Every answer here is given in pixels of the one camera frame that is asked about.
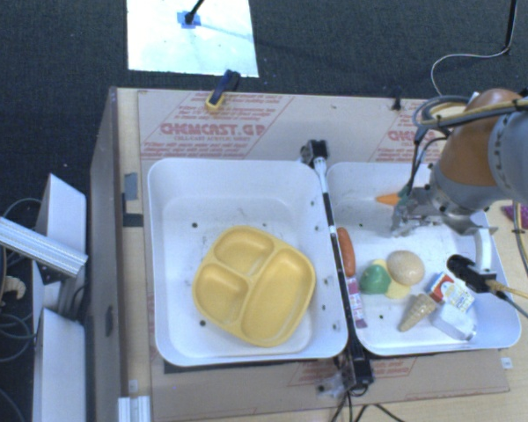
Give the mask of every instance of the black carpet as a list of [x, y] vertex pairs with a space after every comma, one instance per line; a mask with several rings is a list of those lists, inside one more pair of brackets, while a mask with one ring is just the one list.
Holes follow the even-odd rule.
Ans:
[[[249, 0], [260, 78], [240, 91], [429, 98], [450, 53], [494, 54], [510, 0]], [[528, 86], [528, 0], [509, 55], [450, 59], [445, 94]], [[208, 90], [213, 76], [127, 69], [126, 0], [0, 0], [0, 213], [39, 198], [52, 172], [87, 193], [109, 86]], [[23, 208], [34, 215], [34, 208]], [[27, 276], [27, 265], [19, 273]], [[13, 307], [20, 316], [29, 305]], [[0, 365], [0, 387], [29, 419], [33, 356]], [[0, 421], [15, 420], [0, 397]]]

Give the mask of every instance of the round beige object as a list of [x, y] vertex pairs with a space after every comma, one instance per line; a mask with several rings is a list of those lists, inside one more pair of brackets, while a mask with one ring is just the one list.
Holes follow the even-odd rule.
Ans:
[[424, 277], [424, 264], [411, 251], [397, 250], [387, 258], [387, 272], [400, 284], [413, 286]]

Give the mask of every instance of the yellow divided plate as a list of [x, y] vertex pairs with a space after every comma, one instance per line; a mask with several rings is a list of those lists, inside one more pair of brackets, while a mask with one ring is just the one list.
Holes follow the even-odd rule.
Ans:
[[256, 346], [288, 340], [315, 288], [315, 270], [300, 251], [265, 231], [239, 225], [213, 243], [194, 278], [197, 309]]

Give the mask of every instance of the wooden surface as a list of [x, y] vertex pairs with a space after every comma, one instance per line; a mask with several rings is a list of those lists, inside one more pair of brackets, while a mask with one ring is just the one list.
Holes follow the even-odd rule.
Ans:
[[[120, 150], [121, 176], [126, 173], [140, 171], [139, 165], [139, 134], [137, 126], [136, 90], [119, 90], [119, 120], [120, 120]], [[512, 226], [502, 214], [500, 206], [508, 202], [496, 202], [488, 213], [492, 225], [499, 227], [495, 233], [495, 241], [500, 252], [502, 265], [508, 277], [509, 284], [517, 289], [528, 291], [528, 282], [520, 261]], [[128, 212], [141, 212], [140, 200], [128, 203]], [[528, 232], [523, 234], [528, 251]], [[127, 228], [124, 230], [123, 243], [126, 270], [141, 270], [144, 262], [143, 230]], [[125, 273], [125, 301], [128, 312], [128, 376], [136, 380], [136, 391], [133, 395], [150, 394], [150, 369], [148, 319], [146, 316], [145, 277], [141, 273]], [[528, 301], [515, 298], [528, 310]], [[396, 404], [386, 404], [385, 407], [407, 422], [450, 421], [462, 422], [481, 420], [528, 421], [528, 321], [521, 317], [522, 336], [516, 345], [501, 352], [502, 357], [510, 359], [512, 368], [507, 370], [510, 392], [476, 396], [451, 397], [437, 400], [424, 400]], [[354, 408], [354, 417], [360, 406]], [[323, 422], [328, 421], [334, 410], [297, 411], [281, 414], [256, 415], [240, 418], [212, 419], [216, 422]], [[345, 408], [339, 420], [348, 420], [348, 408]], [[363, 415], [362, 421], [389, 420], [375, 407], [370, 407]]]

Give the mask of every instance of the black rod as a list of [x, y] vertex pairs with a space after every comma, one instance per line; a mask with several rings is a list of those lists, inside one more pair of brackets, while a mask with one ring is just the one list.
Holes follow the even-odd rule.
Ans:
[[507, 52], [510, 50], [510, 43], [512, 42], [512, 34], [514, 32], [514, 20], [517, 14], [517, 2], [518, 0], [510, 0], [509, 25], [507, 26], [507, 37], [504, 41], [504, 48]]
[[188, 14], [186, 14], [186, 16], [184, 17], [184, 21], [188, 25], [192, 25], [192, 22], [194, 21], [195, 13], [197, 12], [197, 10], [200, 9], [200, 6], [202, 6], [203, 1], [204, 0], [198, 0], [197, 3], [195, 4], [194, 8]]

